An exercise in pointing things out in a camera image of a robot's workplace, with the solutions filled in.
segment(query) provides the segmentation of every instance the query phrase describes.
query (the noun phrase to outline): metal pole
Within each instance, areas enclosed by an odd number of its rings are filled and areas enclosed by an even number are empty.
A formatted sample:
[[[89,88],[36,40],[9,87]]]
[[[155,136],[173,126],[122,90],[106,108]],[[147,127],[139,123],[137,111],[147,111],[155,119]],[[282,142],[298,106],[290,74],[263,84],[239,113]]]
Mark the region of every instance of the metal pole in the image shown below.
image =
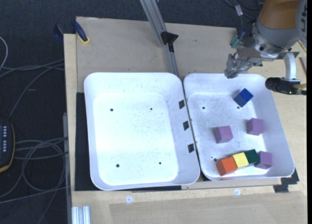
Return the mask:
[[[167,54],[167,59],[169,63],[169,71],[177,76],[178,75],[178,70],[177,70],[177,65],[176,65],[176,58],[175,54],[173,51],[170,51],[169,49],[169,44],[164,43],[164,40],[162,39],[161,34],[163,32],[167,32],[165,23],[163,21],[163,18],[161,16],[159,7],[157,5],[156,0],[140,0],[142,7],[144,9],[144,12],[147,16],[147,19],[152,27],[153,32],[155,33],[158,42],[161,45],[165,45],[165,50]]]

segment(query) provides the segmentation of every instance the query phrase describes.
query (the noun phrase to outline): black electronic device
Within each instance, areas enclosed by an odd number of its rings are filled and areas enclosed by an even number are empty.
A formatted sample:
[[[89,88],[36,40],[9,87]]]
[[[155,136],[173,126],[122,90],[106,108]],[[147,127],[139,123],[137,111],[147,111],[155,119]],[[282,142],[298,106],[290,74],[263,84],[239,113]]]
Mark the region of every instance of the black electronic device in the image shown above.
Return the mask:
[[[0,117],[0,173],[12,163],[15,148],[15,136],[12,124]]]

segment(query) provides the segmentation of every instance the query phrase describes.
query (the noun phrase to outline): black mat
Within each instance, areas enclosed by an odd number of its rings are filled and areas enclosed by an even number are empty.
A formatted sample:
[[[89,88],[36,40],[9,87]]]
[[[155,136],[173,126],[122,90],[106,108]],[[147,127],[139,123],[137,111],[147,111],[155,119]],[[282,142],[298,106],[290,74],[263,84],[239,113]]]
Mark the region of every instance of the black mat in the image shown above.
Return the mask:
[[[89,166],[89,146],[85,99],[83,93],[77,93],[76,105],[76,159],[75,159],[75,191],[99,190],[92,182]],[[127,191],[165,191],[181,190],[181,186],[145,187],[128,189]]]

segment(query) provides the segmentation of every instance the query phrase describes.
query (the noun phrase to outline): yellow cube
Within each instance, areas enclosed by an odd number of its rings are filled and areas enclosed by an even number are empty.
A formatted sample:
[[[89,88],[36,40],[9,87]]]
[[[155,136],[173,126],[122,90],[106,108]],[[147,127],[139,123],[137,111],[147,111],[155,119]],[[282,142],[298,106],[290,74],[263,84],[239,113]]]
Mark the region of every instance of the yellow cube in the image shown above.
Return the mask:
[[[232,156],[237,165],[237,168],[243,168],[249,165],[248,159],[244,152],[234,154]]]

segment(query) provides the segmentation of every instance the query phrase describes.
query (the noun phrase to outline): orange cube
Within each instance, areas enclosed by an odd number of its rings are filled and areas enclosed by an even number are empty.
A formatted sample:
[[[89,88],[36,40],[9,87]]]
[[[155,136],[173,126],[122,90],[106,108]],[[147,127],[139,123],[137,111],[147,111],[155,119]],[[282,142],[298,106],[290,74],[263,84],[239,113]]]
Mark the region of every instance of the orange cube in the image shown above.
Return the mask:
[[[232,156],[219,160],[217,162],[216,166],[219,170],[220,176],[223,176],[225,174],[229,174],[229,173],[237,170],[237,165],[236,165],[235,160]]]

